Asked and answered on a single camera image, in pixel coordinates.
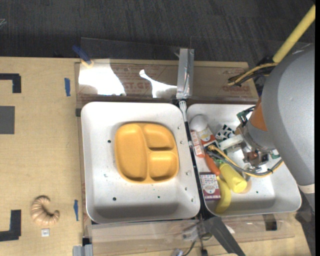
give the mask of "beige spiral shell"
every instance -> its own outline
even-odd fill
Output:
[[[50,203],[49,197],[42,195],[37,197],[31,206],[31,218],[41,226],[51,226],[58,222],[60,213],[58,210],[49,213],[46,206]]]

